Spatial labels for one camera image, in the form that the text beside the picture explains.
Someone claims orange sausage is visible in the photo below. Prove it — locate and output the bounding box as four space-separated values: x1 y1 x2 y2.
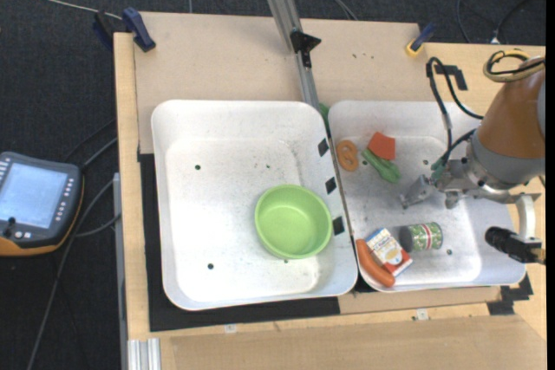
355 238 397 289

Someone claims white and red carton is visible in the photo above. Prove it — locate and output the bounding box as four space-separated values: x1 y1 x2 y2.
364 227 415 278

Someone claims green pea pod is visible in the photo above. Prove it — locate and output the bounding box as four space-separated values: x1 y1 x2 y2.
360 147 402 185

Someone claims brown cardboard board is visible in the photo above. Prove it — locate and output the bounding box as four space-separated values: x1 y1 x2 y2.
132 10 504 315

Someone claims black cylinder on white bracket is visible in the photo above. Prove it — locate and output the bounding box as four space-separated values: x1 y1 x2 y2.
484 193 544 264

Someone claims white plastic tray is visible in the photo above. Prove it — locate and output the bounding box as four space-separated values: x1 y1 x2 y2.
327 100 528 294
150 99 360 312

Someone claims orange pizza slice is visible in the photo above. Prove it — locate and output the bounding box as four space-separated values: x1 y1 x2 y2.
367 131 398 162

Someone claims green bowl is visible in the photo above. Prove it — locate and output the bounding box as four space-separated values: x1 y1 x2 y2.
253 184 335 261

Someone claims green and white can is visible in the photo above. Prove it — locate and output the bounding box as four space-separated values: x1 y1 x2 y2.
398 221 444 254

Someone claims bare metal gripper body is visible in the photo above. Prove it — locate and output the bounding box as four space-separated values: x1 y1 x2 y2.
433 158 542 205

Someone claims orange pretzel biscuit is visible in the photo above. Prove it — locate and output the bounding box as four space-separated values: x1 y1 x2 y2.
335 139 360 172

